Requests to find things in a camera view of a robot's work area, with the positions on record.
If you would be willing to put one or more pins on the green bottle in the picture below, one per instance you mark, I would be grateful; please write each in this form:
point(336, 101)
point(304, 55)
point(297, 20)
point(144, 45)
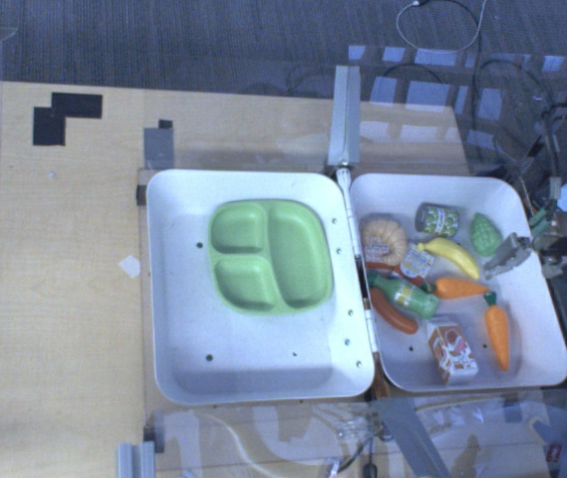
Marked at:
point(407, 297)

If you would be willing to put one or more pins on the tan toy croissant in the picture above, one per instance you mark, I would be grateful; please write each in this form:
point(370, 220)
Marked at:
point(387, 237)

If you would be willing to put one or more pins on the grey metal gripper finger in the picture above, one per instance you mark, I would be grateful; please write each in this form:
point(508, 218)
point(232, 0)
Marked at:
point(514, 245)
point(499, 266)

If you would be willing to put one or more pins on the white plastic tray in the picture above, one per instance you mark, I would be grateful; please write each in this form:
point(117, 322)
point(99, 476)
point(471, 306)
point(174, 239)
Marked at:
point(183, 277)
point(527, 316)

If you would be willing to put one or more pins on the yellow banana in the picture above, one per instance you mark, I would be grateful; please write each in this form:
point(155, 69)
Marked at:
point(452, 254)

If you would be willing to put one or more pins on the orange and white carton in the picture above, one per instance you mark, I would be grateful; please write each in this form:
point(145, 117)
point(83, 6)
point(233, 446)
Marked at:
point(452, 351)

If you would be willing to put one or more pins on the green divided plate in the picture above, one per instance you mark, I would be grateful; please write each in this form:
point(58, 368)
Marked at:
point(298, 252)

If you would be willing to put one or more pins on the green toy grapes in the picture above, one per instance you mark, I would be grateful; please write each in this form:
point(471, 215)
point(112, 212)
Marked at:
point(484, 234)

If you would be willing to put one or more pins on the green can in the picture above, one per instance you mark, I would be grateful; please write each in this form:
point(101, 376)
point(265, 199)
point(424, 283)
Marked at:
point(437, 219)

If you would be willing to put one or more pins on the yellow and white packet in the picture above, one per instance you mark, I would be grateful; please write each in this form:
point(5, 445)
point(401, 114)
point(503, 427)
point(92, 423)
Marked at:
point(416, 262)

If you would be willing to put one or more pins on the orange carrot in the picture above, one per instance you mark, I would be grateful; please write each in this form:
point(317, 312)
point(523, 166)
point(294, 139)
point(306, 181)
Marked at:
point(498, 334)
point(457, 288)

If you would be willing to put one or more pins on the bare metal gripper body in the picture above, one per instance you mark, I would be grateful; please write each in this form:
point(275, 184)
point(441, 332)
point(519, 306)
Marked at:
point(562, 224)

